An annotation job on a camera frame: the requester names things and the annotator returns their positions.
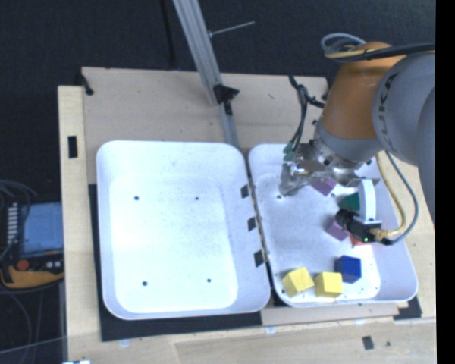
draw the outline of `dark background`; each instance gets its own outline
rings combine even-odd
[[[78,84],[82,66],[195,70],[172,1],[164,1],[162,13],[162,0],[0,0],[0,178],[32,187],[38,200],[60,200],[57,87]],[[436,0],[199,2],[211,31],[256,22],[213,38],[225,73],[323,76],[330,85],[338,65],[319,45],[329,33],[392,45],[436,40]],[[37,340],[61,336],[59,295],[53,287],[20,296]],[[23,313],[0,296],[0,350],[26,342]],[[41,362],[60,362],[41,354]]]

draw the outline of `blue cube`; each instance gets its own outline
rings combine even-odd
[[[361,259],[343,255],[334,263],[334,271],[342,274],[342,281],[354,283],[362,276]]]

